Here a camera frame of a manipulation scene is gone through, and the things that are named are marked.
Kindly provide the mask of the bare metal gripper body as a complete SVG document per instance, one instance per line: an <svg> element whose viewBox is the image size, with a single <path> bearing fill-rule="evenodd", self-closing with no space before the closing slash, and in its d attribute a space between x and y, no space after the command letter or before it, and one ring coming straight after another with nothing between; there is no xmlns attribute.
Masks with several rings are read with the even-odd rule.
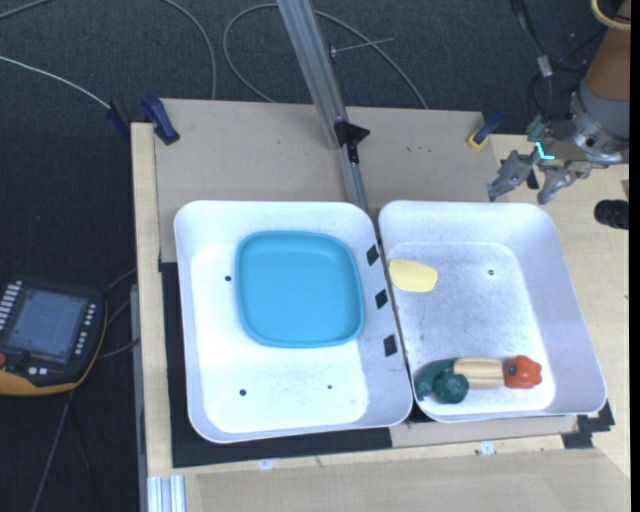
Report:
<svg viewBox="0 0 640 512"><path fill-rule="evenodd" d="M539 145L548 165L571 170L587 167L607 168L626 164L629 141L588 117L575 115L570 120L549 121L540 136Z"/></svg>

